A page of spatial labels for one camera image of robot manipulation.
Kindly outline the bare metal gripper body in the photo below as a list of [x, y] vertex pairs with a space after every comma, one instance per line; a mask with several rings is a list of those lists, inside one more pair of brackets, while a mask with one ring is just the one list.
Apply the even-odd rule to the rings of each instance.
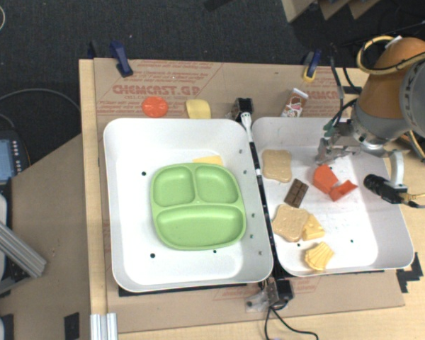
[[361, 152], [380, 158], [388, 157], [389, 152], [385, 149], [386, 143], [385, 138], [374, 135], [358, 121], [340, 122], [329, 139], [331, 153], [343, 152], [344, 157]]

